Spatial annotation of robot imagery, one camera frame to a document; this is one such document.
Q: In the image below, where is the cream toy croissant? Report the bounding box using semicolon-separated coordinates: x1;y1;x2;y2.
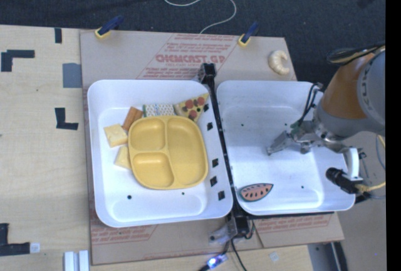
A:
268;50;291;77

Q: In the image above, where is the black block with thin wires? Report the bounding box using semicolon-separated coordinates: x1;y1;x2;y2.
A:
231;212;255;238
196;62;218;85

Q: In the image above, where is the patterned white green packet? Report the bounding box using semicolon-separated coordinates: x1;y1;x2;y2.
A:
142;103;176;118

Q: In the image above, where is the toy pizza slice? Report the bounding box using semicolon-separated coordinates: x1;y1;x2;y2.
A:
172;92;211;124

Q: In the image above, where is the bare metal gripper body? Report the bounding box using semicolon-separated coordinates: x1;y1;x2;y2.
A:
290;120;349;154

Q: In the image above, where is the orange brown biscuit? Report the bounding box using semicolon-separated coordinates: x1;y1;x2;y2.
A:
121;106;145;132

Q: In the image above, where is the white plastic tray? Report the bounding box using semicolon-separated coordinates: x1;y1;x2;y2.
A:
216;79;357;216
86;78;234;228

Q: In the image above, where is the toy watermelon slice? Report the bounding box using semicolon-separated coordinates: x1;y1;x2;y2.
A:
239;182;274;203

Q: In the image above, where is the yellow cheese cube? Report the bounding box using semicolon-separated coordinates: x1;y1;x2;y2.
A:
103;123;129;149

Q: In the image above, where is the brown cardboard board red print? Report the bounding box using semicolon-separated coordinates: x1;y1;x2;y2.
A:
79;29;346;266

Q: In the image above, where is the black cylinder on white bracket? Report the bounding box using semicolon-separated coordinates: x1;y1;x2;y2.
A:
325;147;367;194

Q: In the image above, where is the yellow cheese wedge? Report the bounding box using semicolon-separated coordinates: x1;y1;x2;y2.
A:
113;144;133;171

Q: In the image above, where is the thin black rod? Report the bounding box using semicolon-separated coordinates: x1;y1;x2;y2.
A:
205;74;248;233

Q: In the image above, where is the yellow divided plate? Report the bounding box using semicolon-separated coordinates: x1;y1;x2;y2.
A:
127;115;209;191

